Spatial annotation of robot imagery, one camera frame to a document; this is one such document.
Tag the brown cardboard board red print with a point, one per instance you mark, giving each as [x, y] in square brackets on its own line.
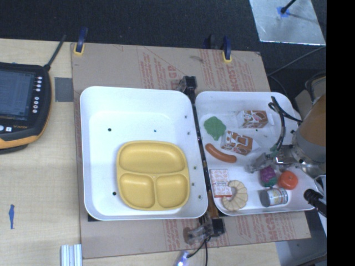
[119, 65]

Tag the yellow divided plate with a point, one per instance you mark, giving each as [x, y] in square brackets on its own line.
[152, 173]

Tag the white plastic tray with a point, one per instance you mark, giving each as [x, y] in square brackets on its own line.
[249, 98]
[105, 162]

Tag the black cylinder on white bracket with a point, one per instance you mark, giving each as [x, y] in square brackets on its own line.
[314, 198]

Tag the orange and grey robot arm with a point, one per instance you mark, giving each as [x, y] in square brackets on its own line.
[313, 120]

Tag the white and orange packet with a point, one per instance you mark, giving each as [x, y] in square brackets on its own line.
[219, 181]

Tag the orange sausage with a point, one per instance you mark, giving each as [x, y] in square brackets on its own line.
[220, 154]

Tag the purple grapes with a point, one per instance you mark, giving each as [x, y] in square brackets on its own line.
[267, 176]

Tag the green broccoli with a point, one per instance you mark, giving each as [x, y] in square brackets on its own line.
[214, 127]

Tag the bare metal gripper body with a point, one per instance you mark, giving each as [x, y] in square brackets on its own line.
[288, 157]

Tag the orange tomato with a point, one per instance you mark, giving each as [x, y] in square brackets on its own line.
[288, 180]

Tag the thin black and white rod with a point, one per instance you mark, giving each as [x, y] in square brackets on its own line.
[200, 143]

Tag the white and brown carton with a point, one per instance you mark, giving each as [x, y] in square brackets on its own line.
[237, 143]
[253, 119]

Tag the small grey can yellow label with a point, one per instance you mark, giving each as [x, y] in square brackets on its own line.
[276, 197]

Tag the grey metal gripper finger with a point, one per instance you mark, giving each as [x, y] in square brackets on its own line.
[264, 159]
[253, 167]

